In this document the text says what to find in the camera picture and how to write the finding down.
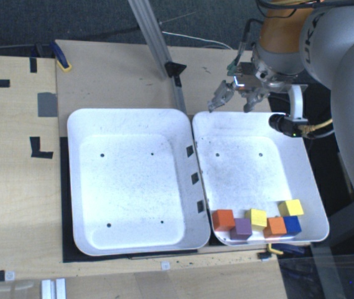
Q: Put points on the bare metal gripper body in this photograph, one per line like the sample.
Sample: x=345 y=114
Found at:
x=251 y=78

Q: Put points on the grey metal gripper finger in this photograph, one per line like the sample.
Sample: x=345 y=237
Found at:
x=254 y=101
x=221 y=95

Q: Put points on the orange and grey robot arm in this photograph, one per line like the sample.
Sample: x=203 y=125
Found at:
x=329 y=42

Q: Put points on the white plastic tray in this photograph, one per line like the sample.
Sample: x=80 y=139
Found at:
x=130 y=182
x=245 y=173

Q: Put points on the pale wood board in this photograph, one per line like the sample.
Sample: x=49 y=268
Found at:
x=111 y=76

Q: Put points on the yellow cube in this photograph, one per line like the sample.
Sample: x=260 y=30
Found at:
x=291 y=207
x=257 y=218

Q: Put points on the orange cube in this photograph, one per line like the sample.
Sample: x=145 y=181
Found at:
x=275 y=227
x=223 y=219

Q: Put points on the purple cube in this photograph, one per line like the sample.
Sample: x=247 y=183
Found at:
x=242 y=229

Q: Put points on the blue cube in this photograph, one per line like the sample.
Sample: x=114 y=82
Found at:
x=292 y=224

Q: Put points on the black cylinder on white bracket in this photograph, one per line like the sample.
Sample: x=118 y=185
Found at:
x=284 y=125

